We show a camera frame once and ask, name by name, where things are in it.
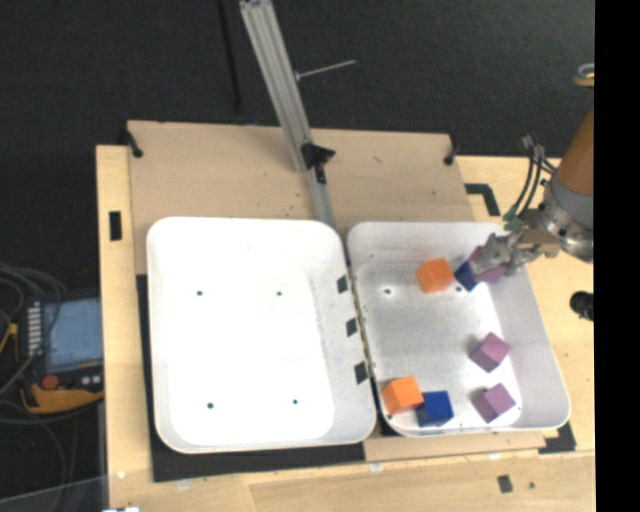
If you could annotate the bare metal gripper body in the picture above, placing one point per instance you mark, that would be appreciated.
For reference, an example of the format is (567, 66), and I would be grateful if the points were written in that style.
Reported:
(555, 235)

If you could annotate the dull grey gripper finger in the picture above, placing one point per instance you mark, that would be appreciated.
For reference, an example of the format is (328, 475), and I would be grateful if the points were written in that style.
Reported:
(495, 252)
(516, 260)

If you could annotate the purple cube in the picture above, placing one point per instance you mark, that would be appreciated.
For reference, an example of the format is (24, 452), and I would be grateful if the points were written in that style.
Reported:
(492, 275)
(490, 352)
(494, 402)

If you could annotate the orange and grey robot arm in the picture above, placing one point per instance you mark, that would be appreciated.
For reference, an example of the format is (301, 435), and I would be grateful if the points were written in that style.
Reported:
(580, 165)

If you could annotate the blue cube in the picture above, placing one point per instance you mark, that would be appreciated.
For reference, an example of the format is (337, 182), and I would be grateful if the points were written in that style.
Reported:
(436, 409)
(466, 277)

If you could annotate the orange cube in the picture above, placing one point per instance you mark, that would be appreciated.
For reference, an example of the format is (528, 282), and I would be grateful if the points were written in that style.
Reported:
(402, 395)
(435, 276)

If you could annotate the white plastic tray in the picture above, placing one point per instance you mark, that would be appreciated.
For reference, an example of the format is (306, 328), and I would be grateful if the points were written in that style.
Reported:
(430, 340)
(250, 340)

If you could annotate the brown cardboard board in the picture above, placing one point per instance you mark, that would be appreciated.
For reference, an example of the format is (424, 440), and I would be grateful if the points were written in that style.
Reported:
(225, 170)

